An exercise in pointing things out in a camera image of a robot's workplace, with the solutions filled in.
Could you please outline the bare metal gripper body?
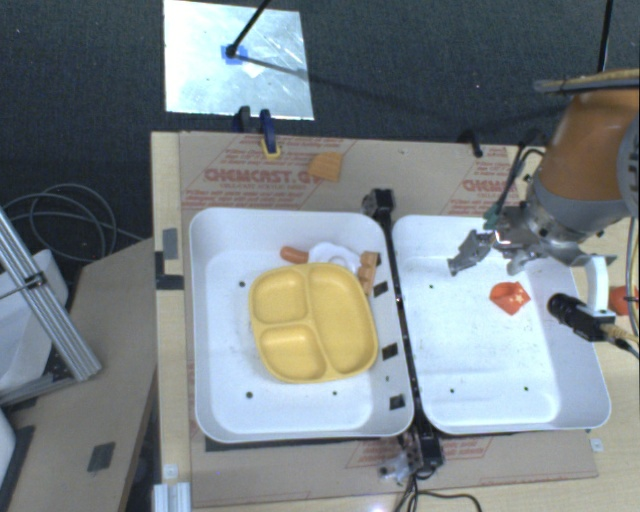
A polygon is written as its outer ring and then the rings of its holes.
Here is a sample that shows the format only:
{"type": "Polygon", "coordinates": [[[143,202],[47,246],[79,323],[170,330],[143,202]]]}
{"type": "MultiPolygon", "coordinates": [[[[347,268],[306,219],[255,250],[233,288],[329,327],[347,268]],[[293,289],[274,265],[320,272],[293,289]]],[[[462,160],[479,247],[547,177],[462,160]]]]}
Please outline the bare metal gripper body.
{"type": "Polygon", "coordinates": [[[546,208],[537,201],[516,206],[496,202],[491,207],[492,246],[510,262],[553,258],[559,262],[587,262],[580,244],[594,233],[589,201],[561,201],[546,208]]]}

